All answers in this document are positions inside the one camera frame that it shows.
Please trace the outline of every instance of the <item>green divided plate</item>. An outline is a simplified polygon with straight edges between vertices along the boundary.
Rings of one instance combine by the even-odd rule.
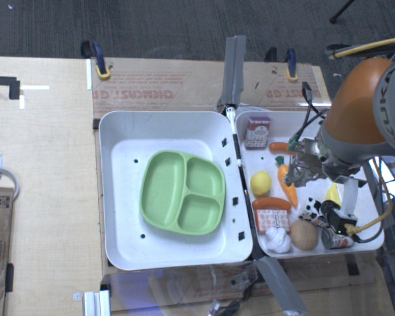
[[[218,226],[224,209],[224,173],[208,159],[165,150],[147,164],[140,212],[155,227],[203,235]]]

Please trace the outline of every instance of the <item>black pole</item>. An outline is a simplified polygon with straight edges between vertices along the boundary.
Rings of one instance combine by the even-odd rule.
[[[348,0],[348,2],[332,17],[329,19],[331,24],[336,22],[336,19],[354,2],[354,0]]]

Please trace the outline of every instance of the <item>table surface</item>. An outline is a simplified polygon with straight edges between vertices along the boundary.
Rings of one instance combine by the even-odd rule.
[[[0,86],[0,153],[21,188],[9,254],[13,291],[7,294],[5,315],[81,315],[78,297],[98,291],[103,278],[93,95],[86,67],[82,59],[0,57],[0,76],[17,77],[21,86],[49,86],[24,91],[24,109],[9,99],[8,87]],[[11,186],[6,179],[0,184]],[[390,312],[380,273],[377,282],[379,286],[363,291],[377,294],[379,309]],[[322,296],[330,301],[332,296],[332,291],[313,298],[308,293],[305,303]],[[358,294],[366,305],[367,295]]]

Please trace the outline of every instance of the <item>dark background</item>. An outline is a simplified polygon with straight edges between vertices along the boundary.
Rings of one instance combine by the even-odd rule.
[[[246,61],[270,47],[320,66],[331,98],[360,60],[330,60],[330,44],[395,38],[395,0],[0,0],[0,56],[80,58],[82,40],[106,57],[224,61],[225,39],[247,36]]]

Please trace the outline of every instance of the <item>yellow cable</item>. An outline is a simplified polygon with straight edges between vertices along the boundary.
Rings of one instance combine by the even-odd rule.
[[[372,48],[376,48],[376,47],[382,47],[384,45],[390,45],[390,44],[394,44],[394,43],[395,43],[395,38],[383,39],[381,41],[371,42],[371,43],[368,43],[366,45],[360,45],[359,47],[356,47],[356,48],[351,48],[351,49],[348,49],[348,50],[340,51],[339,53],[335,53],[335,54],[329,55],[329,58],[331,60],[339,59],[339,58],[344,57],[344,56],[348,56],[348,55],[351,55],[351,54],[354,54],[354,53],[359,53],[360,51],[365,51],[365,50],[368,50],[368,49],[372,49]]]
[[[365,224],[364,226],[356,227],[356,226],[353,226],[352,224],[345,224],[344,227],[346,228],[347,233],[357,234],[358,232],[361,232],[362,230],[365,230],[365,229],[373,226],[374,224],[377,224],[378,222],[382,221],[384,218],[386,218],[390,214],[390,212],[394,206],[394,202],[390,198],[388,186],[386,186],[386,183],[383,180],[382,173],[379,170],[379,166],[377,165],[375,158],[373,158],[373,164],[375,165],[377,175],[379,176],[379,181],[383,185],[384,191],[386,193],[386,198],[388,199],[388,209],[381,216],[377,217],[375,220],[372,220],[370,223]]]

